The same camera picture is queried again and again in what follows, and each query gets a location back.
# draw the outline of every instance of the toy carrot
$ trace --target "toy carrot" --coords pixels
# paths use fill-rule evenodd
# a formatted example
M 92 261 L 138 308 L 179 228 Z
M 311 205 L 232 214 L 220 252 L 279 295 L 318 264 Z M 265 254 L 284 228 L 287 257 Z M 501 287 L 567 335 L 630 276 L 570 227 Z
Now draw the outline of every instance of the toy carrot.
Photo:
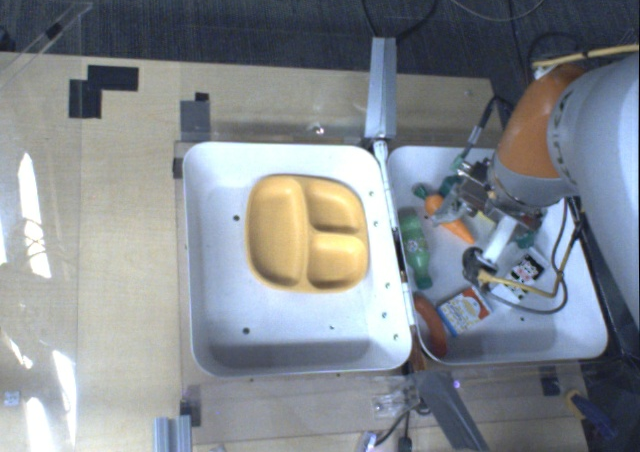
M 444 199 L 439 194 L 432 194 L 431 196 L 427 196 L 424 199 L 424 209 L 427 211 L 427 214 L 431 217 L 436 213 L 436 210 L 440 208 Z M 442 223 L 447 230 L 455 233 L 458 237 L 460 237 L 465 242 L 469 244 L 473 244 L 475 242 L 473 235 L 469 229 L 464 225 L 464 223 L 460 219 L 456 219 L 455 221 L 451 221 L 450 223 Z

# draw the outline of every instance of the glass panel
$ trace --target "glass panel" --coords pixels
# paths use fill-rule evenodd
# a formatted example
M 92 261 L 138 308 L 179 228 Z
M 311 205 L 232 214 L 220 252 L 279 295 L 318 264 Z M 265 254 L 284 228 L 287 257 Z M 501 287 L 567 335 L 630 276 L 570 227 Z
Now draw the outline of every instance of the glass panel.
M 0 52 L 0 436 L 11 450 L 75 445 L 81 122 L 68 104 L 82 67 L 40 55 L 59 42 L 80 54 L 89 9 L 0 0 L 38 26 L 4 24 L 18 51 Z

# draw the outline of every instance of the white tray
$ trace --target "white tray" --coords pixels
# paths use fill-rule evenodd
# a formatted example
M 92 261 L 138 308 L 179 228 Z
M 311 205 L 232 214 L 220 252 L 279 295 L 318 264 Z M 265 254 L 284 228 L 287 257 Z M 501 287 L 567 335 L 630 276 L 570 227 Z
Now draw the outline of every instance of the white tray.
M 395 150 L 389 158 L 389 176 L 396 206 L 414 207 L 418 215 L 424 215 L 421 201 L 411 193 L 412 186 L 426 183 L 432 190 L 437 190 L 442 179 L 452 174 L 449 166 L 459 153 L 459 149 L 441 147 L 407 146 Z M 472 150 L 468 160 L 480 160 L 492 153 L 492 150 Z M 547 257 L 553 249 L 561 220 L 560 203 L 549 209 L 536 237 L 537 249 Z M 467 222 L 472 231 L 482 235 L 478 223 Z M 430 274 L 433 278 L 433 286 L 423 293 L 437 305 L 469 286 L 462 276 L 462 254 L 469 245 L 442 227 L 434 228 L 428 220 L 424 221 L 423 230 L 431 251 Z M 569 218 L 558 249 L 558 261 L 572 230 Z M 484 246 L 482 238 L 478 246 Z M 412 277 L 411 269 L 409 271 L 409 277 Z M 550 269 L 548 274 L 551 279 L 547 280 L 547 285 L 553 282 Z M 607 345 L 607 328 L 579 243 L 573 248 L 565 278 L 569 299 L 560 312 L 534 315 L 489 300 L 493 314 L 462 335 L 450 337 L 449 352 L 443 362 L 454 365 L 548 362 L 589 359 L 602 354 Z M 553 301 L 531 294 L 522 300 L 522 304 L 541 309 L 554 307 L 559 302 L 561 292 Z M 424 333 L 425 324 L 422 321 L 420 324 Z
M 218 376 L 390 370 L 411 336 L 380 170 L 352 146 L 201 143 L 184 159 L 191 338 Z M 267 287 L 247 263 L 249 193 L 274 174 L 318 176 L 362 200 L 369 268 L 354 288 L 304 294 Z

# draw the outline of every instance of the orange object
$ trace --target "orange object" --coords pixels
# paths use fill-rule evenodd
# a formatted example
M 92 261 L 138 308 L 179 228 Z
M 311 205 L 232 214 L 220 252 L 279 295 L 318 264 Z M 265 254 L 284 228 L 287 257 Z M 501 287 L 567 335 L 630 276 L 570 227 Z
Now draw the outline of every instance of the orange object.
M 424 209 L 427 211 L 429 216 L 432 216 L 436 213 L 442 206 L 442 202 L 444 199 L 439 194 L 432 194 L 431 196 L 427 196 L 424 200 Z M 473 244 L 475 239 L 469 229 L 464 225 L 464 223 L 460 219 L 456 219 L 455 221 L 451 221 L 450 223 L 442 223 L 447 230 L 455 233 L 458 237 L 460 237 L 463 241 L 468 242 L 469 244 Z
M 498 158 L 507 169 L 538 178 L 560 177 L 549 155 L 547 125 L 562 92 L 583 73 L 563 64 L 529 85 L 498 145 Z
M 428 349 L 437 358 L 443 358 L 447 354 L 447 334 L 438 311 L 426 297 L 413 294 L 413 305 L 416 312 L 424 319 L 429 330 Z

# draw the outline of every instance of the green bottle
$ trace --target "green bottle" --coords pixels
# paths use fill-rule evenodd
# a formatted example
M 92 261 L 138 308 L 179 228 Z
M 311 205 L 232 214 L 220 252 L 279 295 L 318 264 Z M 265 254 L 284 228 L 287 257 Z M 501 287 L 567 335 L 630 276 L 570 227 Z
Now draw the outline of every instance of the green bottle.
M 400 232 L 402 233 L 402 249 L 407 263 L 413 269 L 416 285 L 419 289 L 430 288 L 433 282 L 429 276 L 429 259 L 431 257 L 427 240 L 422 233 L 422 223 L 415 213 L 400 216 Z

